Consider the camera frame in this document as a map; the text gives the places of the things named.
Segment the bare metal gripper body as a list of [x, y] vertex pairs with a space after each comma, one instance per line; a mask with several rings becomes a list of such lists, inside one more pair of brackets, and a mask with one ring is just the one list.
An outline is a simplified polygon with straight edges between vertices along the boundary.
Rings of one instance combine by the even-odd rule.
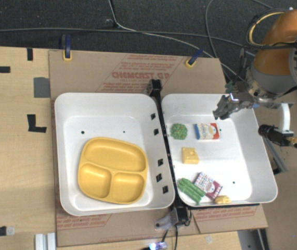
[[241, 109], [257, 107], [273, 108], [275, 106], [275, 94], [272, 94], [256, 83], [235, 83], [226, 88], [226, 109], [229, 114]]

